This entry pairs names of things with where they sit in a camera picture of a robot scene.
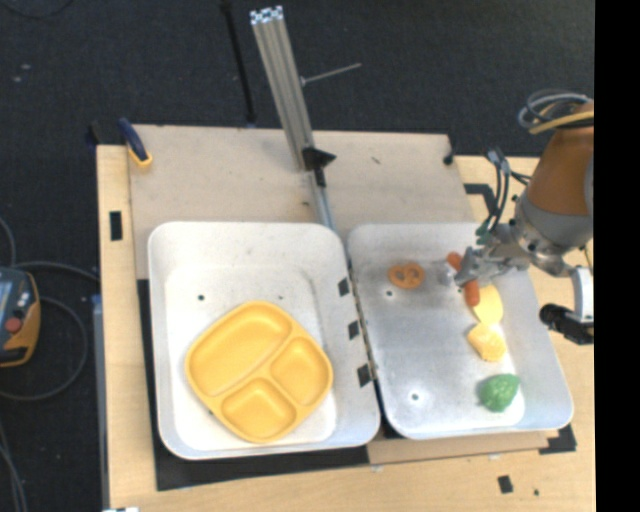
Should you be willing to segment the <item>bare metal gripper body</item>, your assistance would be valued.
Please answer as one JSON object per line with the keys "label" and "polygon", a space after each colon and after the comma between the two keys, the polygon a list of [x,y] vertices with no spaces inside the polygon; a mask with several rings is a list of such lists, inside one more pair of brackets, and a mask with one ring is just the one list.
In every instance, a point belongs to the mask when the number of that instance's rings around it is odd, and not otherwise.
{"label": "bare metal gripper body", "polygon": [[474,249],[482,251],[483,277],[493,278],[511,269],[534,266],[554,277],[566,277],[571,266],[564,261],[568,249],[544,237],[529,224],[499,224],[486,243]]}

